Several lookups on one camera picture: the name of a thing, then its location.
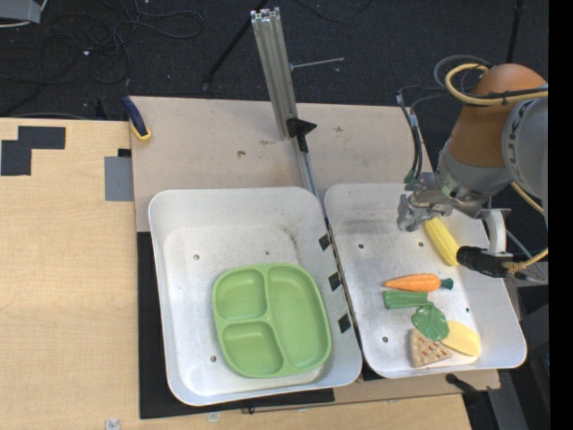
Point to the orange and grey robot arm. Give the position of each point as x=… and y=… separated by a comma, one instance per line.
x=488, y=119

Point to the white plastic tray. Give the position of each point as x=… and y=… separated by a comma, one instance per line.
x=394, y=249
x=192, y=249

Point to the orange carrot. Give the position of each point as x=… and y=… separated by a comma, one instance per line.
x=414, y=283

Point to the thin black and white rod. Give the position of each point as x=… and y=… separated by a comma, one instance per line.
x=309, y=173

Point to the black cylinder on white bracket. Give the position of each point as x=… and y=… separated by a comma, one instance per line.
x=483, y=260

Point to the pale brown flat board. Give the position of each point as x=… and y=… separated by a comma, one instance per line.
x=215, y=150

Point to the green divided plate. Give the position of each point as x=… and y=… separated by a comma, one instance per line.
x=291, y=312

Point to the yellow corn cob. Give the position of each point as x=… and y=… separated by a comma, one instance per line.
x=443, y=242

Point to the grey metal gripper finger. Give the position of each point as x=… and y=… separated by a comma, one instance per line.
x=404, y=217
x=419, y=219

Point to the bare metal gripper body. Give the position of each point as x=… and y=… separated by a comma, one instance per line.
x=441, y=194

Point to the beige pizza slice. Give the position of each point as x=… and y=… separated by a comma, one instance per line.
x=425, y=352

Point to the yellow lemon wedge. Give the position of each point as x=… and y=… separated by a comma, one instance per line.
x=463, y=339

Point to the green leaf vegetable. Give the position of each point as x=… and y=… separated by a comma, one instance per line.
x=430, y=323

